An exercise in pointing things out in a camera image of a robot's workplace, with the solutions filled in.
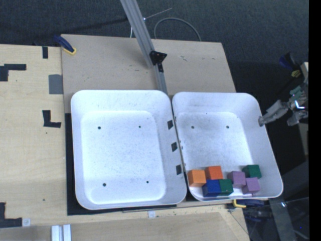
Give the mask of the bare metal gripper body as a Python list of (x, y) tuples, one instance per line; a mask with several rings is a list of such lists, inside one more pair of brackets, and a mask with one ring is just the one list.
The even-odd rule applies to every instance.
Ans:
[(306, 101), (307, 94), (305, 91), (302, 91), (301, 89), (293, 89), (290, 91), (290, 98), (288, 101), (290, 110), (304, 110)]

